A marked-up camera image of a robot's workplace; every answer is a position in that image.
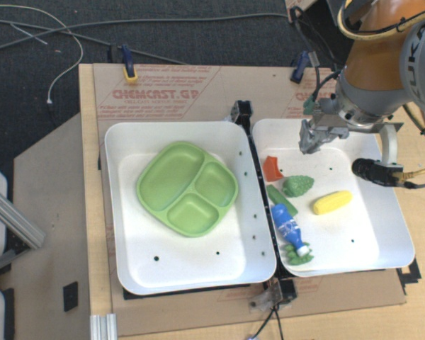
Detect orange wedge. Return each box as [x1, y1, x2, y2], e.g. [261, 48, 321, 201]
[262, 155, 285, 183]

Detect green grapes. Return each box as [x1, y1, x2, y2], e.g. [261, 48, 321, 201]
[281, 174, 315, 198]

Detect white plastic tray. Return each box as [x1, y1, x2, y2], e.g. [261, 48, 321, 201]
[251, 118, 416, 278]
[103, 120, 278, 296]

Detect blue bottle white cap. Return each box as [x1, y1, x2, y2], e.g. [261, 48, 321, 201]
[271, 203, 312, 257]

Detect yellow corn cob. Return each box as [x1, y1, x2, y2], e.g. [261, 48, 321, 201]
[312, 190, 353, 216]

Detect green divided plate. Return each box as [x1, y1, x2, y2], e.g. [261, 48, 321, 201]
[136, 140, 239, 239]

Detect green broccoli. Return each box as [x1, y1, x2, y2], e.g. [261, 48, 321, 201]
[282, 242, 315, 266]

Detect brown cardboard board red print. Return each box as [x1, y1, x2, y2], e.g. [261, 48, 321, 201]
[93, 64, 408, 327]

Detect black block with thin wires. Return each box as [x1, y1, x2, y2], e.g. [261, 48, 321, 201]
[229, 99, 253, 125]
[276, 278, 298, 305]

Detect green cucumber stick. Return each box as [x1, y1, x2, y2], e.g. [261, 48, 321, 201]
[266, 184, 299, 217]

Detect black cylinder on white bracket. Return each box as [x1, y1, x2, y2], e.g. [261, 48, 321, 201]
[351, 121, 405, 188]

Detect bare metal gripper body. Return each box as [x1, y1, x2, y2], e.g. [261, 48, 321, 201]
[310, 96, 380, 140]

